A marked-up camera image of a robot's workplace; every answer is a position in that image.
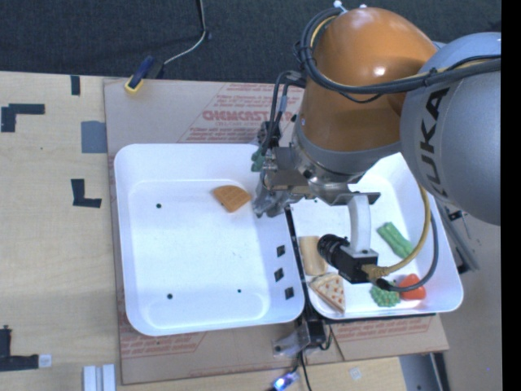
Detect red pepper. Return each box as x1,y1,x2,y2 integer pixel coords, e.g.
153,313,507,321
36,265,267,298
398,273,427,301

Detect beige bread slice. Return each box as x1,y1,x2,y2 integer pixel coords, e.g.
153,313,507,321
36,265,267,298
298,235,329,277

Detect white plastic tray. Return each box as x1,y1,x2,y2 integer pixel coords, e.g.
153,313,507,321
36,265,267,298
284,152,465,321
113,143,306,337

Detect pizza slice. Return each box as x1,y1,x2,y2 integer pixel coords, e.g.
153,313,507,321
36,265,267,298
309,272,347,314

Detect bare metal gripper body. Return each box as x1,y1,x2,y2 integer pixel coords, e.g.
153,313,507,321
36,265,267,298
260,146,367,204

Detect black block with thin wires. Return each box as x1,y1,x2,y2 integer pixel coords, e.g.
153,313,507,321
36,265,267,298
301,318,331,350

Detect orange waffle biscuit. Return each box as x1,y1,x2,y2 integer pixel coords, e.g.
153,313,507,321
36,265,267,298
212,184,253,213

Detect green pea pod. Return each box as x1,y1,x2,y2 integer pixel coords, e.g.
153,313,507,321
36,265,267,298
376,221,414,259

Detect black cylinder on white bracket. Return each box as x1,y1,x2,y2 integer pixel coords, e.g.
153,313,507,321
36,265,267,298
317,191,382,285

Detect green grapes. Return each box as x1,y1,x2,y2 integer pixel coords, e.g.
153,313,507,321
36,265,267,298
370,284,401,308

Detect brown cardboard board red print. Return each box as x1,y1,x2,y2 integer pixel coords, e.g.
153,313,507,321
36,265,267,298
103,77,451,385

